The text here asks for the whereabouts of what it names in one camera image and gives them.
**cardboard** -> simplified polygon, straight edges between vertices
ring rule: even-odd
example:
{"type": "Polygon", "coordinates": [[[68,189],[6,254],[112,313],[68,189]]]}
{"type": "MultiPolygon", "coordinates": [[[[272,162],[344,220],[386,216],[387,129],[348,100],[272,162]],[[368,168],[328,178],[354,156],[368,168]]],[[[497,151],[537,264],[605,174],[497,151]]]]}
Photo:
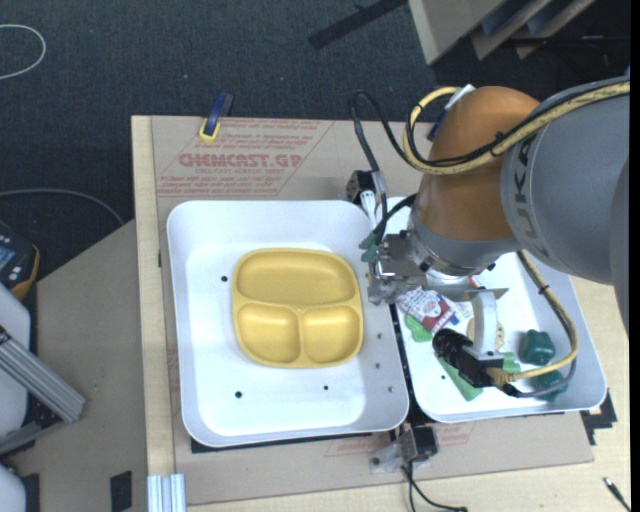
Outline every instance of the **cardboard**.
{"type": "Polygon", "coordinates": [[[118,477],[131,510],[146,509],[136,260],[130,222],[37,284],[38,356],[86,399],[78,421],[10,458],[39,475],[43,512],[112,510],[118,477]]]}
{"type": "MultiPolygon", "coordinates": [[[[169,275],[166,221],[192,199],[337,199],[355,170],[368,163],[350,121],[222,120],[220,138],[202,143],[197,117],[151,118],[160,233],[176,471],[190,505],[403,481],[400,472],[372,473],[369,454],[389,433],[195,453],[180,414],[179,361],[169,275]]],[[[428,126],[419,125],[423,141],[428,126]]],[[[401,136],[403,125],[392,123],[401,136]]],[[[386,176],[388,193],[408,195],[421,175],[391,148],[379,123],[365,133],[386,176]]],[[[232,222],[233,219],[220,219],[232,222]]],[[[419,479],[474,475],[588,462],[593,455],[577,412],[434,424],[440,453],[419,479]]]]}

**yellow plate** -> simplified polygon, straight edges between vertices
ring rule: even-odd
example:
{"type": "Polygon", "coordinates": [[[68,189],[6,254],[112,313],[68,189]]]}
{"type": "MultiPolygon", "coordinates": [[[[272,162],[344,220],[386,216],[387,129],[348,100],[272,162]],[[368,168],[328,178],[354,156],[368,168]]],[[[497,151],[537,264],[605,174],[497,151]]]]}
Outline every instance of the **yellow plate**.
{"type": "Polygon", "coordinates": [[[233,274],[233,322],[253,360],[291,368],[342,364],[362,346],[358,281],[339,256],[309,249],[259,249],[233,274]]]}

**white divided tray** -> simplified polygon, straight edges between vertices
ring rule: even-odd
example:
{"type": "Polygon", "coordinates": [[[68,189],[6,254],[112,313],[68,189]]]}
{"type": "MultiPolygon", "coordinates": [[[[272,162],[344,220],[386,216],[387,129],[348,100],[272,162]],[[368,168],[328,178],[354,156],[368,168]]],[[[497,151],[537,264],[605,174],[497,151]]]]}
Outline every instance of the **white divided tray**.
{"type": "Polygon", "coordinates": [[[346,201],[189,201],[167,221],[177,322],[182,416],[189,434],[229,447],[391,430],[409,397],[386,305],[367,300],[358,244],[370,231],[346,201]],[[268,247],[332,252],[356,273],[364,340],[349,362],[277,368],[237,342],[232,278],[237,261],[268,247]]]}
{"type": "MultiPolygon", "coordinates": [[[[391,204],[398,199],[390,200],[391,204]]],[[[387,232],[406,229],[409,209],[403,208],[389,222],[387,232]]],[[[448,377],[437,359],[431,342],[416,342],[404,322],[404,313],[399,311],[401,332],[407,354],[416,402],[431,418],[441,422],[459,422],[487,418],[519,416],[527,414],[554,413],[569,410],[587,410],[597,407],[606,396],[606,382],[587,329],[573,286],[566,274],[553,270],[537,260],[534,263],[573,320],[580,349],[576,370],[564,393],[553,401],[541,398],[514,398],[495,388],[484,388],[476,398],[467,401],[454,382],[448,377]]],[[[498,259],[495,268],[480,274],[476,280],[486,288],[508,288],[497,301],[498,321],[504,329],[504,345],[501,352],[518,353],[519,341],[526,331],[546,331],[556,345],[556,357],[566,355],[569,339],[546,300],[526,274],[515,253],[498,259]]],[[[470,319],[457,325],[447,324],[467,334],[470,319]]],[[[533,368],[521,364],[523,370],[533,368]]],[[[568,367],[561,371],[566,374],[568,367]]],[[[514,384],[523,391],[533,388],[526,380],[514,384]]]]}

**green object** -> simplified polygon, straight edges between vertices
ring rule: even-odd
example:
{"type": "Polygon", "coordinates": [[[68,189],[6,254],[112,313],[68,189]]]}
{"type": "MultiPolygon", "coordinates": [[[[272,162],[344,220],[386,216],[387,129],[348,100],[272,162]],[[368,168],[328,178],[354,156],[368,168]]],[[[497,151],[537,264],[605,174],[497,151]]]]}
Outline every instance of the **green object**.
{"type": "Polygon", "coordinates": [[[431,341],[431,338],[433,338],[433,334],[431,334],[431,331],[427,329],[424,325],[422,325],[417,318],[411,315],[405,315],[404,323],[411,331],[411,334],[413,335],[413,339],[418,343],[431,341]]]}
{"type": "Polygon", "coordinates": [[[544,366],[556,355],[556,347],[549,334],[530,329],[520,342],[520,361],[544,366]]]}
{"type": "Polygon", "coordinates": [[[447,372],[447,375],[449,375],[449,378],[451,378],[453,383],[458,388],[458,391],[460,391],[460,394],[464,397],[464,399],[467,402],[470,402],[474,398],[477,398],[478,395],[482,393],[482,388],[476,388],[471,384],[469,384],[462,377],[460,377],[460,373],[458,372],[457,368],[454,368],[449,363],[447,363],[444,359],[441,359],[438,356],[436,356],[436,359],[440,361],[440,364],[447,372]]]}
{"type": "MultiPolygon", "coordinates": [[[[541,389],[549,388],[554,384],[557,384],[562,379],[564,379],[564,377],[562,376],[562,373],[558,370],[554,370],[552,372],[545,373],[543,375],[538,375],[537,377],[534,377],[533,379],[531,379],[531,381],[533,383],[533,387],[536,388],[536,390],[541,390],[541,389]]],[[[568,387],[569,387],[568,384],[565,384],[560,389],[551,391],[546,395],[541,395],[540,398],[544,398],[547,402],[553,402],[556,399],[556,397],[560,393],[564,393],[568,387]]]]}
{"type": "Polygon", "coordinates": [[[505,352],[504,361],[502,361],[502,371],[507,373],[520,372],[520,363],[516,360],[516,355],[513,352],[505,352]]]}
{"type": "Polygon", "coordinates": [[[360,256],[360,261],[364,263],[371,263],[375,259],[377,251],[378,246],[376,244],[373,244],[362,253],[362,256],[360,256]]]}
{"type": "Polygon", "coordinates": [[[358,247],[362,250],[368,249],[373,245],[377,237],[378,235],[376,235],[375,231],[372,231],[362,242],[360,242],[360,245],[358,247]]]}

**dark carpet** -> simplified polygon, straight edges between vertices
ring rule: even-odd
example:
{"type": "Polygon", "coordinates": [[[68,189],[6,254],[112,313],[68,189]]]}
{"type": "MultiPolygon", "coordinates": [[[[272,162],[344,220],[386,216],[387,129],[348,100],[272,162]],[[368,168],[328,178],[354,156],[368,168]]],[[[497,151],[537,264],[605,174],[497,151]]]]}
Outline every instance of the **dark carpet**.
{"type": "MultiPolygon", "coordinates": [[[[219,90],[240,117],[348,119],[355,89],[397,121],[440,85],[543,100],[627,70],[631,0],[596,2],[526,59],[505,44],[479,61],[464,38],[433,66],[398,0],[3,0],[0,25],[33,27],[47,45],[36,68],[0,79],[0,220],[40,248],[43,277],[118,221],[76,196],[1,194],[75,191],[130,220],[132,115],[204,116],[219,90]]],[[[0,76],[40,51],[35,34],[0,29],[0,76]]]]}

